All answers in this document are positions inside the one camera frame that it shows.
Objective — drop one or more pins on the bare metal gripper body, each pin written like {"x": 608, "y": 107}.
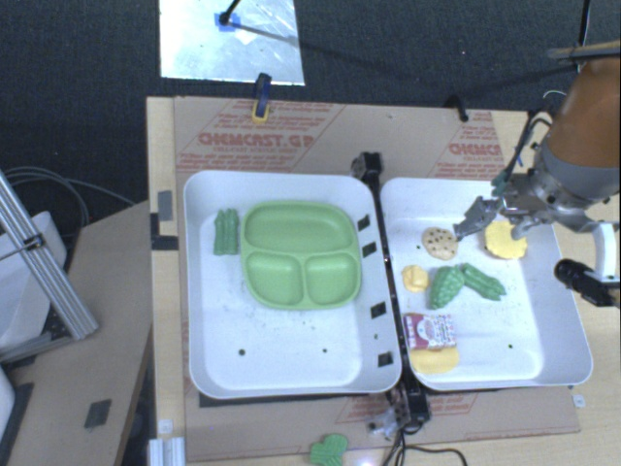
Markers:
{"x": 548, "y": 202}

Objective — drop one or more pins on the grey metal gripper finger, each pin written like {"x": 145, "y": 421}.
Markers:
{"x": 524, "y": 225}
{"x": 478, "y": 216}

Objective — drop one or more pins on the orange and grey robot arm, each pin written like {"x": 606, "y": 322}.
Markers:
{"x": 587, "y": 114}

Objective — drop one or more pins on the yellow round waffle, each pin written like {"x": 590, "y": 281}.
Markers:
{"x": 504, "y": 246}

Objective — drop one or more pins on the brown chocolate chip biscuit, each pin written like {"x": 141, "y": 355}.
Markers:
{"x": 439, "y": 243}

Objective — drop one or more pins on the green asparagus bundle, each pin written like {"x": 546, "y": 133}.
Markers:
{"x": 226, "y": 233}
{"x": 484, "y": 283}

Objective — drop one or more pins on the green toy grapes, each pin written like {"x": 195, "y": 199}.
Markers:
{"x": 445, "y": 287}

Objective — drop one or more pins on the small yellow toy food lump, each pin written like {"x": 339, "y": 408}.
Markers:
{"x": 415, "y": 279}

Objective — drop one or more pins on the thin black rod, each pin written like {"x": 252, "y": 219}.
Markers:
{"x": 388, "y": 270}

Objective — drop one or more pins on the white plastic tray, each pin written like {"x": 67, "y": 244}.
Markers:
{"x": 504, "y": 338}
{"x": 291, "y": 347}

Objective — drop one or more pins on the red and white carton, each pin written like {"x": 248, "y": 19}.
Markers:
{"x": 429, "y": 330}

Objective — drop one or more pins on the flat yellow toy food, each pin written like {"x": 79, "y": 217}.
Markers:
{"x": 434, "y": 361}

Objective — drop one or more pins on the brown cardboard board red print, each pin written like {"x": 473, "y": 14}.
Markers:
{"x": 330, "y": 134}

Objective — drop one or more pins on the green divided plate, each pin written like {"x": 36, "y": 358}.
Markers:
{"x": 298, "y": 241}

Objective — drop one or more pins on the green toy broccoli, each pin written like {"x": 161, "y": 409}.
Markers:
{"x": 329, "y": 449}

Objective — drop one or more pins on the black cylinder on white bracket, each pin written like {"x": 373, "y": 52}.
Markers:
{"x": 582, "y": 279}

